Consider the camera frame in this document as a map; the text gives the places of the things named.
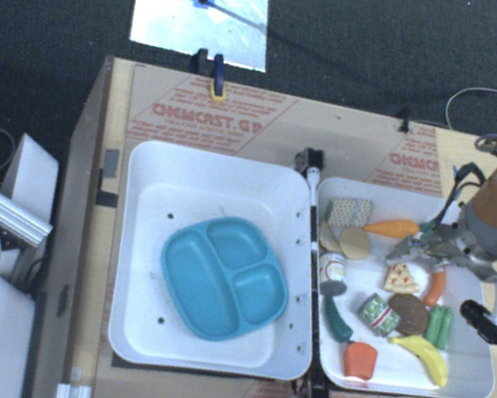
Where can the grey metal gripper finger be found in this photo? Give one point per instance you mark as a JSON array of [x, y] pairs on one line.
[[421, 256], [399, 249]]

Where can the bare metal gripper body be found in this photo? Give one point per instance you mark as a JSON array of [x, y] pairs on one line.
[[456, 251]]

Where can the orange carrot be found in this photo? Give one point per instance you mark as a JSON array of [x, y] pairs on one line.
[[391, 228]]

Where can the yellow pizza slice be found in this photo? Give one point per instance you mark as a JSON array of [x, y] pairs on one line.
[[401, 278]]

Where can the orange sausage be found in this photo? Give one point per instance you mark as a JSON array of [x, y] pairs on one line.
[[435, 288]]

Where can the tan round biscuit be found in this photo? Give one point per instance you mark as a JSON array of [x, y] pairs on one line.
[[355, 243]]

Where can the brown round biscuit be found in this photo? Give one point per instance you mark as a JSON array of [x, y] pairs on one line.
[[410, 313]]

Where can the green and yellow patterned packet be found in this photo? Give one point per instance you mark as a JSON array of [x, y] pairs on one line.
[[348, 212]]

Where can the green and white can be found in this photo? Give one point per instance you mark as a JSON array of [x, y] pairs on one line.
[[377, 313]]

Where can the pale bread slice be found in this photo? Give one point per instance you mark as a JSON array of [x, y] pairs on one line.
[[328, 238]]

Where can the green bean bundle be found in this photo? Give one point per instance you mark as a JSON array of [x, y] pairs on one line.
[[439, 326]]

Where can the thin black and white rod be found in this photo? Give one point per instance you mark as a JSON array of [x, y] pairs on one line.
[[315, 253]]

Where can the dark green cucumber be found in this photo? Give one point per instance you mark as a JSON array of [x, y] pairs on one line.
[[336, 321]]

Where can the yellow banana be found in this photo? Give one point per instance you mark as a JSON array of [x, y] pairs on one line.
[[427, 358]]

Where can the orange carton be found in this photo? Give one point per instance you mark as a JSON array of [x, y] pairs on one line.
[[359, 360]]

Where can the white plastic tray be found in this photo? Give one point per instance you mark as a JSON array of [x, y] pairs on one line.
[[163, 169], [460, 374]]

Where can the blue divided plate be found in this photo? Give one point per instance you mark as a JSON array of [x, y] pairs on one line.
[[220, 279]]

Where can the brown cardboard board red print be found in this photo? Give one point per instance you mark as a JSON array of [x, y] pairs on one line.
[[243, 121]]

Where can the black cylinder on white bracket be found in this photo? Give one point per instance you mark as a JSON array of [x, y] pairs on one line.
[[482, 318]]

